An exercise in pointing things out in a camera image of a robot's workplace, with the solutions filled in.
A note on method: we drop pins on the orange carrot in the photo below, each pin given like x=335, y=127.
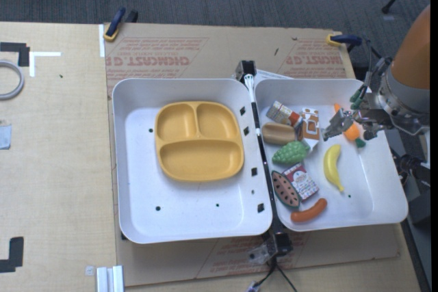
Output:
x=352, y=132

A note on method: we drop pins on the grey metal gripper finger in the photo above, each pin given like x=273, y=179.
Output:
x=340, y=118
x=330, y=132

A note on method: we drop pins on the red and green watermelon slice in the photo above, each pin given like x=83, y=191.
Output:
x=284, y=189

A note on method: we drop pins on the orange and white carton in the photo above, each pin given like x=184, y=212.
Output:
x=311, y=126

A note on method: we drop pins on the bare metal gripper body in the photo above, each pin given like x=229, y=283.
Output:
x=383, y=116

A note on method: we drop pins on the yellow banana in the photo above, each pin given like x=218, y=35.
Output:
x=332, y=164

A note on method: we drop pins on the green grapes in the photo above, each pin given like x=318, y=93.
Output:
x=291, y=152

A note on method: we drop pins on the orange sausage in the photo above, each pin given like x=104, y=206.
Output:
x=309, y=212

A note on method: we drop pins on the yellow divided plate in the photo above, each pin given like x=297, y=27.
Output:
x=198, y=155

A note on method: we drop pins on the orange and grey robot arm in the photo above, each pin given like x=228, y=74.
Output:
x=410, y=54

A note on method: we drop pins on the red and white carton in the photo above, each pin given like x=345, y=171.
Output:
x=302, y=183

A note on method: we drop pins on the black cylinder on white bracket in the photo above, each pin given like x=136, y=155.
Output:
x=409, y=162

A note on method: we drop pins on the thin black and white rod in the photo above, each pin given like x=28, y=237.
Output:
x=254, y=109

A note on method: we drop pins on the white plastic tray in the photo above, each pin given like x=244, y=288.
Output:
x=191, y=208
x=369, y=188

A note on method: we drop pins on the white paper sheet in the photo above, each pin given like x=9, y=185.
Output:
x=270, y=74

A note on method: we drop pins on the brown cardboard board red print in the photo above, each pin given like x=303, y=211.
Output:
x=205, y=54

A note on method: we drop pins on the tan hot dog bun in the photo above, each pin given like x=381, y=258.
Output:
x=277, y=133

